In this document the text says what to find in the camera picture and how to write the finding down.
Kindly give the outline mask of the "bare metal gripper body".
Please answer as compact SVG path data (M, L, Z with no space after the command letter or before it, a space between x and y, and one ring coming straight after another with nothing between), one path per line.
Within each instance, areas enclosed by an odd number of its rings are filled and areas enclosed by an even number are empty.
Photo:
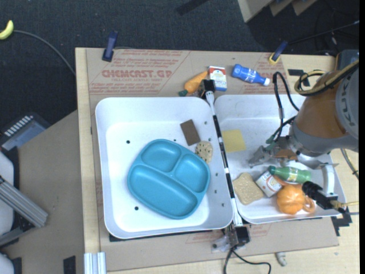
M270 155L278 159L282 164L288 164L289 161L302 163L309 168L319 168L321 161L312 155L306 155L301 150L301 146L296 146L297 142L292 137L279 137L274 142Z

